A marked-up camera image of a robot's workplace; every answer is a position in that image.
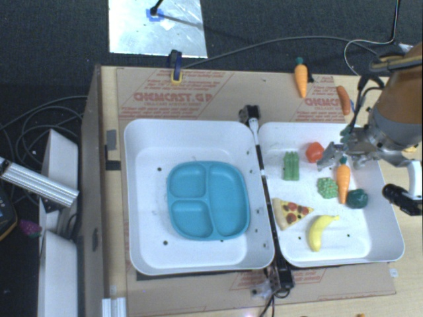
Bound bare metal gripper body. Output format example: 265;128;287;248
340;127;411;168

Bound red bell pepper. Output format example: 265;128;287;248
305;141;326;164

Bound orange carrot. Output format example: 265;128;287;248
294;57;309;99
335;156;352;205

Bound light green grapes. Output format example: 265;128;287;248
317;176;339;199

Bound dark green bell pepper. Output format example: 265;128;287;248
346;188;369;209

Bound green asparagus bundle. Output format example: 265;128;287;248
282;151;301;182

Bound orange sausage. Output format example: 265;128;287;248
336;85;352;116

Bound thin black and white rod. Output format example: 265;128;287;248
249;118;289;277

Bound pizza slice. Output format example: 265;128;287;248
271;197;315;232

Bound yellow banana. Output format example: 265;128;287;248
307;214;340;253

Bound white plastic tray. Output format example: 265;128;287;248
123;118;276;276
257;121;406;268

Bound blue divided plate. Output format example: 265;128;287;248
166;160;251;242

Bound brown cardboard board red print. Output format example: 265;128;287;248
115;67;397;302

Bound purple grapes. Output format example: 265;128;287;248
17;219;44;239

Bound black cylinder on white bracket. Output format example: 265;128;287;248
382;158;423;217

